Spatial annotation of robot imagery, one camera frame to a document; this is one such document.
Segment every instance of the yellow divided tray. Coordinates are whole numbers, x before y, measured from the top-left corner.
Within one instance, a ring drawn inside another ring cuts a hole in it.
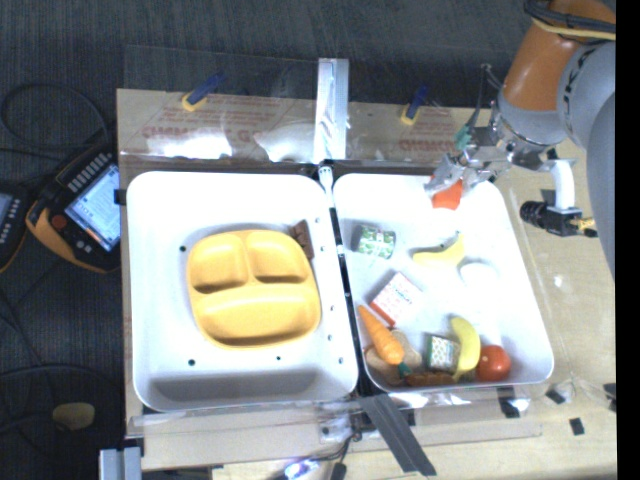
[[[187,262],[200,331],[227,348],[302,338],[320,323],[320,297],[302,247],[271,230],[219,233],[198,241]]]

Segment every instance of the tomato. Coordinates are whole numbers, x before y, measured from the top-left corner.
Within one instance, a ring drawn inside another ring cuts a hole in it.
[[[500,345],[485,345],[480,349],[476,379],[486,382],[504,380],[511,371],[511,358]]]

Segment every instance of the black floor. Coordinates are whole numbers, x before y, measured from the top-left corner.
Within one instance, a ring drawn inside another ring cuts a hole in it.
[[[37,192],[68,154],[49,146],[113,125],[116,89],[136,81],[127,47],[346,58],[366,78],[352,100],[404,103],[426,80],[434,103],[473,106],[479,66],[500,78],[510,66],[530,24],[523,2],[0,0],[0,180]],[[121,445],[121,308],[120,271],[79,268],[26,234],[0,273],[0,478],[97,478],[98,451]],[[96,408],[94,424],[56,429],[52,409],[77,401]]]

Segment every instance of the beige table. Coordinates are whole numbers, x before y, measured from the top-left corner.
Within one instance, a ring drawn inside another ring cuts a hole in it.
[[[165,99],[163,92],[118,91],[120,148],[157,115]],[[448,111],[456,128],[471,113],[470,109]],[[487,118],[488,112],[483,111],[480,123]],[[561,158],[578,159],[574,167],[576,204],[588,216],[584,155],[569,141],[557,150]],[[145,167],[135,158],[121,156],[120,169],[121,184],[126,187]],[[417,412],[414,434],[442,479],[613,478],[617,472],[616,413],[609,408],[603,385],[616,382],[615,287],[604,254],[597,240],[559,238],[519,219],[517,209],[522,202],[540,200],[541,188],[554,188],[550,175],[513,168],[496,185],[510,209],[552,342],[556,366],[550,382],[563,390],[567,402],[557,404],[542,391],[531,399],[525,417],[513,420],[500,417],[497,406],[490,421],[484,418],[486,408],[483,417],[472,410],[454,416],[438,410]],[[143,407],[131,379],[124,212],[122,253],[126,416],[131,422]],[[578,418],[584,434],[574,435],[570,420]],[[203,466],[211,468],[215,479],[266,480],[277,476],[295,457],[326,455],[337,449],[335,444],[321,442],[314,413],[306,409],[267,411],[260,424],[251,417],[216,413],[134,430],[144,435],[143,471]],[[349,480],[419,477],[403,473],[379,437],[353,442],[345,463]],[[221,464],[224,467],[213,469]],[[329,478],[329,466],[324,464],[307,478]]]

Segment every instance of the blue and yellow clamp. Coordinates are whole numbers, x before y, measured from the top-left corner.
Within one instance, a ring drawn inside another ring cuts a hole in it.
[[[402,111],[400,121],[402,121],[404,124],[413,124],[416,122],[416,119],[418,119],[418,111],[420,110],[420,106],[424,105],[427,101],[427,92],[429,92],[429,89],[426,85],[422,84],[420,87],[418,87],[418,90],[413,95],[411,103],[409,103]]]
[[[182,106],[189,112],[195,111],[198,107],[204,105],[207,101],[207,95],[215,90],[220,82],[225,79],[225,75],[222,72],[216,73],[210,76],[204,82],[202,82],[193,91],[185,94],[182,97]]]

